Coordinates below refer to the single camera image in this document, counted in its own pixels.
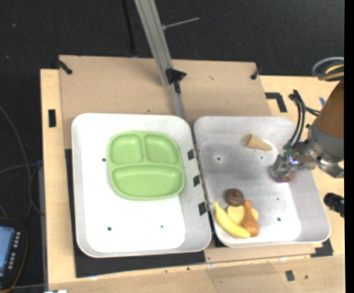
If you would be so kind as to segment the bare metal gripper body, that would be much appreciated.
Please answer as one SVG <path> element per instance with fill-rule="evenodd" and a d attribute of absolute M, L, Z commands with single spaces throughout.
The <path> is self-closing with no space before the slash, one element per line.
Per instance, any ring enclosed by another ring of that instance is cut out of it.
<path fill-rule="evenodd" d="M 292 158 L 298 162 L 297 168 L 300 170 L 318 167 L 332 178 L 344 177 L 344 169 L 339 165 L 343 158 L 331 154 L 316 141 L 299 142 L 293 149 Z"/>

